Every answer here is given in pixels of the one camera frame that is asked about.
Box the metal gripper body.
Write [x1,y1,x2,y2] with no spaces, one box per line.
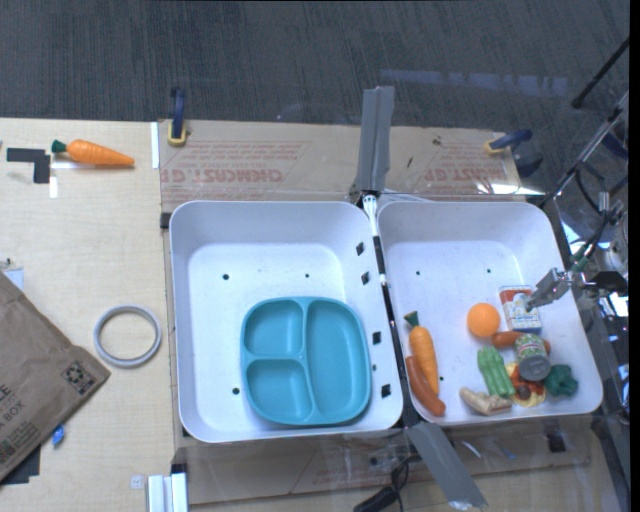
[568,271,629,297]

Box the red and white carton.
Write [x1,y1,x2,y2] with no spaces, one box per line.
[498,284,544,334]

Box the green labelled can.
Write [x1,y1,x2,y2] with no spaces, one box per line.
[513,332,553,383]

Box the orange-brown sausage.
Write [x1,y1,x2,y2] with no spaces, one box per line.
[491,330,552,354]

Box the orange ball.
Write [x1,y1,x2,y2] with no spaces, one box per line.
[466,302,502,339]

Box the green broccoli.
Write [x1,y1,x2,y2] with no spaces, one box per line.
[543,363,580,399]

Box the green asparagus bunch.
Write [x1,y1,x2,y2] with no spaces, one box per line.
[476,344,516,400]

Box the yellow and red toy food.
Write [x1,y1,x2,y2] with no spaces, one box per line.
[504,362,549,408]

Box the white plastic tray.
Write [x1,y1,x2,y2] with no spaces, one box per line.
[168,199,405,445]
[374,199,605,427]

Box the beige pizza slice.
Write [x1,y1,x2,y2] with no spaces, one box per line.
[458,386,514,417]

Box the orange carrot with green top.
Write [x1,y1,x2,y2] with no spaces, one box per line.
[403,310,441,396]
[50,138,136,168]

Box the orange-red sausage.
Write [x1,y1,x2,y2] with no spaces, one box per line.
[404,355,447,418]

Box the blue divided plate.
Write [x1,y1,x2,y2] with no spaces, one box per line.
[239,295,374,428]

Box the brown cardboard board red print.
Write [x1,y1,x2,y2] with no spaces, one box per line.
[157,118,599,506]

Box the white tape roll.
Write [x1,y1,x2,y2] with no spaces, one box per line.
[92,304,163,370]

